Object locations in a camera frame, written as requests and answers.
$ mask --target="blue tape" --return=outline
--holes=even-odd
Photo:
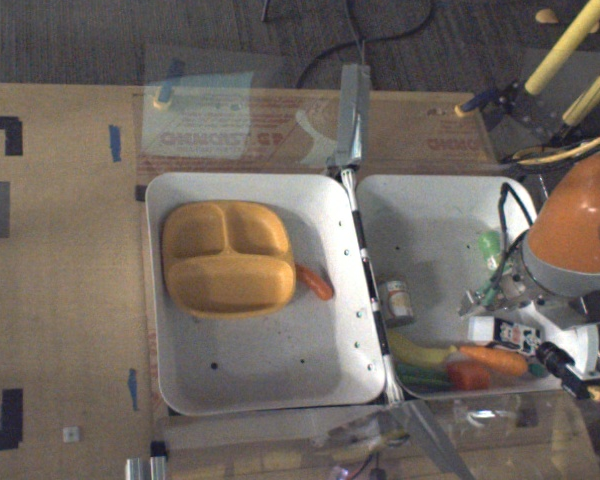
[[[111,157],[114,162],[121,162],[120,153],[122,151],[122,141],[120,139],[120,128],[109,125],[109,146],[111,147]]]

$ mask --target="yellow divided plate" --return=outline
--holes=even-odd
[[[201,318],[273,313],[295,291],[287,230],[271,209],[257,203],[180,206],[164,223],[162,261],[173,301]]]

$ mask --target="black wire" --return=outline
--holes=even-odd
[[[368,44],[372,43],[381,43],[386,41],[396,41],[398,39],[403,39],[407,36],[413,35],[416,32],[420,31],[424,26],[429,22],[431,17],[433,16],[433,0],[426,0],[427,7],[425,10],[425,16],[418,22],[416,25],[403,30],[402,32],[398,32],[396,34],[390,34],[386,36],[378,36],[378,37],[370,37],[365,38],[360,31],[360,27],[358,26],[358,20],[355,17],[354,13],[354,0],[345,0],[345,14],[347,16],[347,22],[349,24],[349,28],[351,29],[351,34],[353,35],[352,41],[346,41],[343,43],[335,44],[327,48],[326,50],[318,53],[304,68],[300,76],[296,80],[295,88],[300,89],[305,82],[305,79],[309,72],[323,59],[329,57],[330,55],[344,50],[346,48],[356,47],[358,50],[358,55],[360,56],[360,62],[365,63],[365,47]]]
[[[498,284],[500,283],[500,281],[502,280],[502,274],[504,273],[504,269],[505,269],[507,260],[509,259],[509,257],[511,256],[513,251],[518,247],[518,245],[520,244],[520,242],[522,241],[522,238],[524,237],[524,235],[526,233],[526,231],[525,231],[525,232],[521,233],[520,235],[518,235],[518,237],[511,244],[511,247],[508,246],[509,239],[508,239],[508,229],[507,229],[507,217],[504,212],[504,205],[507,202],[507,196],[509,194],[511,194],[511,196],[515,199],[516,203],[518,203],[518,206],[522,210],[522,213],[524,214],[524,218],[527,220],[527,224],[529,225],[529,227],[531,227],[533,225],[533,219],[531,218],[531,214],[529,213],[529,210],[527,210],[527,207],[522,202],[522,199],[520,199],[520,196],[518,195],[518,193],[513,189],[513,187],[511,185],[509,185],[508,183],[503,183],[502,186],[500,187],[500,199],[498,200],[498,217],[500,219],[500,229],[501,229],[501,233],[502,233],[502,252],[500,253],[501,259],[500,259],[500,262],[498,263],[498,268],[496,269],[493,276],[491,277],[490,288],[492,290],[495,290],[497,288]]]
[[[558,160],[557,162],[551,162],[547,164],[540,165],[522,165],[516,164],[516,168],[521,172],[526,174],[543,174],[545,172],[559,171],[564,169],[565,167],[572,167],[576,163],[584,160],[585,158],[589,158],[592,155],[600,152],[600,145],[596,146],[593,149],[590,149],[586,153],[582,153],[573,158],[565,158],[564,160]]]
[[[522,242],[522,239],[524,238],[524,236],[526,234],[527,234],[527,232],[524,231],[523,233],[518,235],[518,237],[511,244],[511,247],[509,247],[506,250],[506,252],[504,254],[502,254],[502,259],[500,260],[500,263],[498,264],[498,268],[496,269],[493,276],[491,276],[491,284],[489,285],[490,289],[495,290],[498,287],[498,285],[500,284],[500,281],[502,280],[502,274],[504,272],[504,268],[505,268],[507,261],[511,257],[511,254],[513,254],[513,251],[515,251],[518,248],[518,246],[520,245],[520,242]]]

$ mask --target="banana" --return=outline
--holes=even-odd
[[[447,357],[458,351],[453,345],[449,348],[421,347],[393,329],[387,330],[387,339],[391,354],[396,359],[422,368],[440,366]]]

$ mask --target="can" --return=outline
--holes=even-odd
[[[378,291],[382,316],[387,327],[399,327],[414,322],[411,297],[404,281],[387,281],[378,287]]]

